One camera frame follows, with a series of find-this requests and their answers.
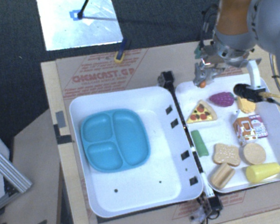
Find yellow bottle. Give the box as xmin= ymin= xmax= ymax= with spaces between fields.
xmin=244 ymin=160 xmax=280 ymax=185

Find white plastic tray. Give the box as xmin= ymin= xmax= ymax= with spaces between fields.
xmin=67 ymin=77 xmax=207 ymax=222
xmin=173 ymin=64 xmax=280 ymax=200

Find yellow pizza slice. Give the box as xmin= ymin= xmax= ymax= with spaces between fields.
xmin=183 ymin=97 xmax=219 ymax=126

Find white and orange carton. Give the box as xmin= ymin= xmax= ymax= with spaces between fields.
xmin=230 ymin=108 xmax=259 ymax=147

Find tan bread slice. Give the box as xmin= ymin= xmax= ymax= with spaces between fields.
xmin=210 ymin=140 xmax=243 ymax=171

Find round tan biscuit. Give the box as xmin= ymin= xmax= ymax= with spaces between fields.
xmin=238 ymin=140 xmax=268 ymax=168

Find blue divided plate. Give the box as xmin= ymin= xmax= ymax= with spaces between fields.
xmin=77 ymin=104 xmax=154 ymax=177

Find purple grapes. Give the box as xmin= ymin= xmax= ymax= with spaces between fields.
xmin=208 ymin=90 xmax=236 ymax=110

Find black cylinder on white bracket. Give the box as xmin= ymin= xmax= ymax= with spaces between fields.
xmin=228 ymin=57 xmax=270 ymax=107

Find tan bread roll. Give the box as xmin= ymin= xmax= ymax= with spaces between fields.
xmin=207 ymin=161 xmax=238 ymax=192

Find green block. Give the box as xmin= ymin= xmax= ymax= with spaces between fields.
xmin=190 ymin=128 xmax=210 ymax=158

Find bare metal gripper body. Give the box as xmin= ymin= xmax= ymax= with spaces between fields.
xmin=198 ymin=38 xmax=253 ymax=74

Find brown cardboard board red print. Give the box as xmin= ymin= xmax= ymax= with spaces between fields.
xmin=54 ymin=21 xmax=280 ymax=224

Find thin black and white rod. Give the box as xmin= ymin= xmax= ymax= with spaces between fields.
xmin=166 ymin=77 xmax=215 ymax=203

